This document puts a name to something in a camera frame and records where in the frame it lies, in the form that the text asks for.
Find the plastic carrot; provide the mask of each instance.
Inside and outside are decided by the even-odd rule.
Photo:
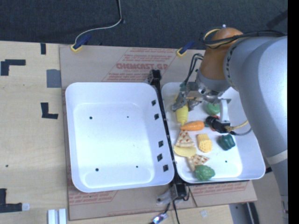
[[[205,127],[205,123],[203,121],[196,120],[182,125],[180,129],[188,130],[188,131],[197,131],[197,130],[202,130],[204,127]]]

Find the green toy food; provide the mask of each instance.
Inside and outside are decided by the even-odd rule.
[[[215,171],[206,165],[198,165],[195,168],[195,177],[201,181],[207,181],[215,176]]]
[[[234,141],[233,136],[231,134],[222,135],[217,140],[217,143],[225,151],[227,151],[227,150],[229,150],[229,149],[231,149],[232,147],[235,146],[235,141]]]
[[[212,103],[207,103],[206,111],[209,115],[214,115],[220,113],[219,104],[213,105]]]

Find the blue clamp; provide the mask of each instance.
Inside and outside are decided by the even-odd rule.
[[[183,56],[185,52],[190,49],[194,45],[194,41],[188,42],[185,46],[177,50],[177,55],[178,56]]]
[[[88,42],[91,39],[91,37],[92,37],[92,35],[90,33],[84,35],[78,42],[71,45],[71,50],[73,52],[79,51],[82,48],[82,45],[86,44],[86,42]]]

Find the green pepper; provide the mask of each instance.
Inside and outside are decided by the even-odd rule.
[[[232,147],[235,146],[235,141],[234,141],[233,136],[231,134],[222,135],[217,140],[217,143],[225,151],[227,151],[227,150],[229,150],[229,149],[231,149]]]
[[[195,177],[201,181],[209,180],[215,176],[215,171],[207,165],[198,165],[195,168]]]

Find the toy pizza slice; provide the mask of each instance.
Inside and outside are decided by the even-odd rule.
[[[189,133],[186,130],[182,130],[179,132],[178,139],[177,139],[175,146],[194,147],[195,143],[191,139]]]
[[[194,156],[187,157],[189,167],[191,168],[191,170],[193,172],[195,171],[195,168],[197,165],[202,165],[208,160],[209,160],[208,157],[205,157],[205,156],[199,155],[199,154],[195,154]]]

